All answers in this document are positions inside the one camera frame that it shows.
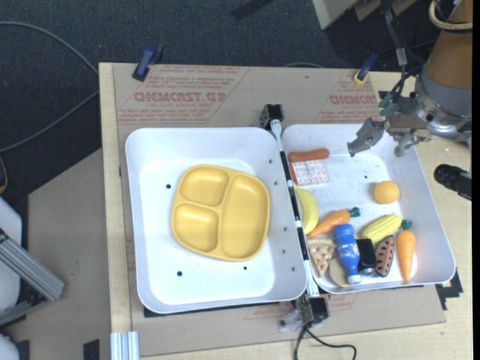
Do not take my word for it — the blue bottle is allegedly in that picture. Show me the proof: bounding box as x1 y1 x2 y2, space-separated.
332 223 362 286

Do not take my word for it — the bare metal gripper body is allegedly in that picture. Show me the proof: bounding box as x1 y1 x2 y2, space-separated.
381 88 473 143

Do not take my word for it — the black can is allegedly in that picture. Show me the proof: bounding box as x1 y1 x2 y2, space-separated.
355 238 378 276

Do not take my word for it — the yellow divided plate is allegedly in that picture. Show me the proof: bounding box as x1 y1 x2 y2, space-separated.
170 163 272 263

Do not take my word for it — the tan round biscuit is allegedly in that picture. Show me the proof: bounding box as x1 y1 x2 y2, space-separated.
328 256 352 289

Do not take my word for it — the red and white packet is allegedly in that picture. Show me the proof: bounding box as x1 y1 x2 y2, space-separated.
289 160 331 186

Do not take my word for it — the yellow corn cob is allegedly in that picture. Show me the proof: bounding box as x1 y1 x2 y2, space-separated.
361 214 403 245

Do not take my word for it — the thin black and white rod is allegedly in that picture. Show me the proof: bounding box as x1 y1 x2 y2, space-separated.
270 119 320 298

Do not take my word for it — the large orange carrot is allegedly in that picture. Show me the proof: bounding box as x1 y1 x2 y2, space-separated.
396 219 417 283

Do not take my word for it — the small orange carrot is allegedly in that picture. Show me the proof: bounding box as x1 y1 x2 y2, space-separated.
307 206 362 239

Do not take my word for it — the lattice pie slice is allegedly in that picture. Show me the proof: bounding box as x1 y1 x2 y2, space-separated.
306 236 336 278

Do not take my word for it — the orange sausage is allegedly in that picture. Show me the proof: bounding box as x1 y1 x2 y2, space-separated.
287 148 331 164

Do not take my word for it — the brown cardboard board, red print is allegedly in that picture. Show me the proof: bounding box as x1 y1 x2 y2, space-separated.
112 64 448 347

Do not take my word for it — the white plastic tray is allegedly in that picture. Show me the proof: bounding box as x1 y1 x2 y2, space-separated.
280 123 458 296
124 127 309 314

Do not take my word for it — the yellow banana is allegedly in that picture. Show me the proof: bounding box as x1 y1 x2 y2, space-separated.
293 183 320 236

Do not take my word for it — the watermelon slice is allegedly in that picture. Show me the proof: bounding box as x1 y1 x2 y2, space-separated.
374 234 396 278

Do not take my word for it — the orange ball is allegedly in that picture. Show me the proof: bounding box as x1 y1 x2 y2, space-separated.
373 180 401 205

